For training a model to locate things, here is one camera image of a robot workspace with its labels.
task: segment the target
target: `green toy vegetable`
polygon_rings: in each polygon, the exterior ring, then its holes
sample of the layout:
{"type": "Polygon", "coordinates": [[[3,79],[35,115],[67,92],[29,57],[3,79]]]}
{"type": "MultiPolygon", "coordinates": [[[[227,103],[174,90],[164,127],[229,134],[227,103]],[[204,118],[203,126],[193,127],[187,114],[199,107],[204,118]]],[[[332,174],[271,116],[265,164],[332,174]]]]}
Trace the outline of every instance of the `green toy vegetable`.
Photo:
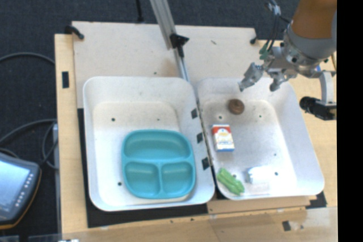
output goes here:
{"type": "Polygon", "coordinates": [[[237,180],[229,171],[225,168],[221,168],[217,173],[217,180],[221,182],[228,190],[236,195],[244,193],[244,186],[241,181],[237,180]]]}

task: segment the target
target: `blue plastic plate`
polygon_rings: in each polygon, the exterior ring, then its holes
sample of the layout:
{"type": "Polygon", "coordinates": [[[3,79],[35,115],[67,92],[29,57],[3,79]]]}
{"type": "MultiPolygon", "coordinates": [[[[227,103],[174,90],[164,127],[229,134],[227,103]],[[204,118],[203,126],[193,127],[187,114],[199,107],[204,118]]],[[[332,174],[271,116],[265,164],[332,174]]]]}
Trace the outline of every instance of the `blue plastic plate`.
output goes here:
{"type": "Polygon", "coordinates": [[[125,185],[137,197],[178,198],[194,188],[192,146],[179,132],[133,131],[125,137],[121,155],[125,185]]]}

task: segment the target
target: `dark carpet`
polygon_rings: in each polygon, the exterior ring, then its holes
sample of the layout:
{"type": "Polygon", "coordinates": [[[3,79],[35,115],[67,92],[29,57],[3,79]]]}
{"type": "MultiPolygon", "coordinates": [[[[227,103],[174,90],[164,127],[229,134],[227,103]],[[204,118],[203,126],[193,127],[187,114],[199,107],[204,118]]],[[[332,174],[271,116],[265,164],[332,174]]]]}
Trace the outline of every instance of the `dark carpet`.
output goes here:
{"type": "MultiPolygon", "coordinates": [[[[176,24],[254,27],[266,39],[272,15],[267,0],[169,0],[176,24]]],[[[293,16],[298,0],[276,0],[282,15],[293,16]]],[[[149,0],[141,0],[146,23],[155,23],[149,0]]],[[[63,33],[73,20],[136,22],[135,0],[0,0],[0,58],[15,52],[40,53],[54,58],[54,34],[63,33]]],[[[0,62],[0,137],[34,120],[56,117],[54,67],[34,57],[0,62]]],[[[1,146],[22,159],[38,162],[48,125],[20,132],[1,146]]],[[[2,235],[57,232],[54,170],[43,166],[39,192],[23,220],[2,235]]]]}

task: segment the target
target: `black bracket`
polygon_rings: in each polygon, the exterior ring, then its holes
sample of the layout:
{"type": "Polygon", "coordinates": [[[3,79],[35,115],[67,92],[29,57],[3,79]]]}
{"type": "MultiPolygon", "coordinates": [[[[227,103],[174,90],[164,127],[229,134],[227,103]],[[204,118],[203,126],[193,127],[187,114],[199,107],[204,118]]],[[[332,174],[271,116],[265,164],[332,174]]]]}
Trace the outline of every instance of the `black bracket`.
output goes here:
{"type": "Polygon", "coordinates": [[[74,33],[75,35],[77,35],[79,37],[80,40],[83,40],[84,39],[84,35],[81,34],[79,32],[78,29],[76,29],[74,26],[66,26],[64,28],[64,33],[67,34],[67,35],[71,35],[72,33],[74,33]]]}
{"type": "Polygon", "coordinates": [[[315,117],[325,121],[336,119],[336,103],[321,104],[317,98],[303,97],[300,100],[300,108],[305,113],[313,114],[315,117]]]}
{"type": "Polygon", "coordinates": [[[255,36],[253,39],[250,40],[250,44],[254,45],[256,43],[257,36],[255,36]]]}
{"type": "Polygon", "coordinates": [[[188,37],[179,36],[176,33],[173,33],[170,36],[171,45],[174,49],[176,48],[178,50],[179,57],[181,58],[184,58],[183,45],[185,45],[188,40],[188,37]]]}

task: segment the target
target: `white sink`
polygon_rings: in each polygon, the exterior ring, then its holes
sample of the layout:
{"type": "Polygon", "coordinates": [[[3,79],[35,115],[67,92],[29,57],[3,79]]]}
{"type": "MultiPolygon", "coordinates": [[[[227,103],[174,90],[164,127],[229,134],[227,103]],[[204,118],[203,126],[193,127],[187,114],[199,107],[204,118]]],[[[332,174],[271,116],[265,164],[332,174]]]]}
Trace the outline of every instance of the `white sink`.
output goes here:
{"type": "Polygon", "coordinates": [[[104,211],[138,210],[197,205],[208,202],[215,190],[202,126],[192,86],[180,78],[93,77],[83,87],[89,195],[104,211]],[[125,185],[121,145],[140,129],[182,133],[195,157],[196,182],[186,196],[148,199],[134,196],[125,185]]]}
{"type": "Polygon", "coordinates": [[[240,180],[245,192],[232,194],[220,182],[221,193],[234,200],[312,196],[324,187],[315,151],[307,132],[302,111],[292,86],[284,83],[270,92],[270,78],[262,78],[254,86],[240,92],[240,79],[210,78],[197,86],[201,117],[215,174],[226,168],[240,180]],[[229,112],[228,102],[239,99],[244,112],[229,112]],[[211,127],[229,124],[235,143],[233,152],[217,152],[213,146],[211,127]],[[263,167],[263,182],[248,182],[248,170],[263,167]]]}

